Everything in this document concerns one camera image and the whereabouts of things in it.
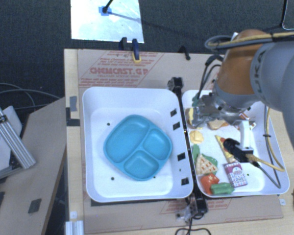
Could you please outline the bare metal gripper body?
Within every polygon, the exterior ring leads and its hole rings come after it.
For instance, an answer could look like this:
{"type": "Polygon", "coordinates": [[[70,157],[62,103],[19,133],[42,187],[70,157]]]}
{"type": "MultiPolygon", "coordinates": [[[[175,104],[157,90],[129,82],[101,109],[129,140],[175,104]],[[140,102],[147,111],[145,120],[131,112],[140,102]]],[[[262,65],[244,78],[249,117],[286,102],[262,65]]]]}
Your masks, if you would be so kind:
{"type": "Polygon", "coordinates": [[[234,125],[241,120],[240,114],[249,107],[249,95],[229,94],[225,98],[219,94],[195,95],[195,113],[201,115],[204,122],[207,118],[214,118],[234,125]]]}

